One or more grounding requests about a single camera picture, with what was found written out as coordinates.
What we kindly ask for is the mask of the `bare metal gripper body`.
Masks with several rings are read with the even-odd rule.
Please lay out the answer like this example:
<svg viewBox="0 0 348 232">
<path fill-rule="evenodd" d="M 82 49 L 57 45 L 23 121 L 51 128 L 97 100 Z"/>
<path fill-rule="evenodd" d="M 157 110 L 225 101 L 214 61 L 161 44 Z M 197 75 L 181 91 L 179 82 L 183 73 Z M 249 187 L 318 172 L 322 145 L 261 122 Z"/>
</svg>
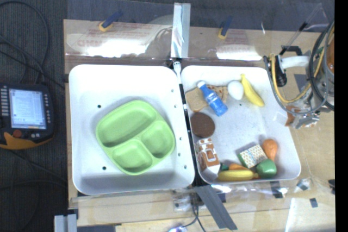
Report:
<svg viewBox="0 0 348 232">
<path fill-rule="evenodd" d="M 309 112 L 318 114 L 334 111 L 334 77 L 307 77 L 306 82 L 309 85 Z"/>
</svg>

